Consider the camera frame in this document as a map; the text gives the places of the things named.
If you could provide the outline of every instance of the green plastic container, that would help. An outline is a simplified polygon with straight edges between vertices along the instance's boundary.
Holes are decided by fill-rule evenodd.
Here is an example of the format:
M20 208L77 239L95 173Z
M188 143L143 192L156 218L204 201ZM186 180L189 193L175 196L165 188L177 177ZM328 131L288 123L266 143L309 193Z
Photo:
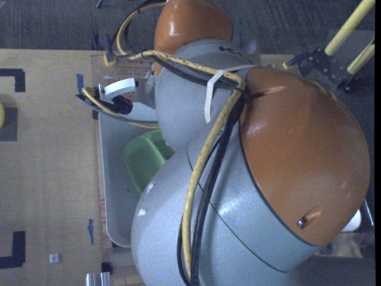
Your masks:
M139 194L173 154L160 129L146 132L127 144L123 153L124 165Z

